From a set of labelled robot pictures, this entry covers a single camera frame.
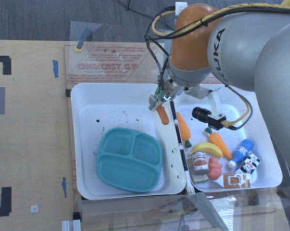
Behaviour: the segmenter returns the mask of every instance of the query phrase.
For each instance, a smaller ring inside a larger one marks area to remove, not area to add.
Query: pink toy
[[[209,173],[207,174],[212,179],[217,179],[222,175],[222,164],[218,163],[218,158],[210,157],[209,158]]]

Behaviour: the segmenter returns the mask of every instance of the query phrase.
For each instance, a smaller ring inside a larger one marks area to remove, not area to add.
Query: blue bottle
[[[234,168],[237,163],[242,162],[254,147],[254,143],[249,139],[241,141],[237,149],[232,153],[232,160],[228,162],[228,167]]]

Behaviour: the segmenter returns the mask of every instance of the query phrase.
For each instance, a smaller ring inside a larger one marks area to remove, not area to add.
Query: blue tape
[[[67,197],[67,183],[66,183],[66,178],[63,177],[63,181],[62,181],[62,187],[63,187],[63,193],[64,193],[64,197]]]
[[[59,69],[58,69],[58,61],[56,60],[53,60],[53,71],[55,78],[58,78]]]
[[[78,44],[76,46],[77,49],[81,49],[85,41],[91,41],[92,39],[92,31],[88,28],[85,28],[81,37],[78,40]]]

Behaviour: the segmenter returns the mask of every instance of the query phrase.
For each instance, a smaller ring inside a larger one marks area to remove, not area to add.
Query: toy banana
[[[193,154],[194,152],[208,152],[217,157],[223,156],[221,149],[217,145],[209,142],[200,142],[196,144],[189,152],[189,155]]]

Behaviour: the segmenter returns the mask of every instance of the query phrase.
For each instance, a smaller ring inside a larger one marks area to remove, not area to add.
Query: toy carrot
[[[163,106],[160,104],[156,109],[157,113],[160,116],[161,122],[163,125],[167,125],[169,123],[168,115],[164,110]]]
[[[176,115],[177,115],[177,120],[178,120],[178,124],[179,124],[181,138],[182,138],[182,140],[185,141],[184,146],[186,148],[189,148],[192,146],[191,143],[189,142],[189,139],[191,138],[191,132],[189,131],[189,127],[186,124],[186,122],[184,121],[184,119],[182,118],[182,116],[180,115],[180,113],[176,112]]]
[[[224,140],[222,139],[221,135],[217,132],[212,132],[210,127],[207,127],[205,129],[205,131],[210,134],[209,139],[210,139],[211,143],[217,145],[221,149],[224,156],[226,156],[228,159],[231,160],[232,155],[231,155],[228,147],[226,146]]]

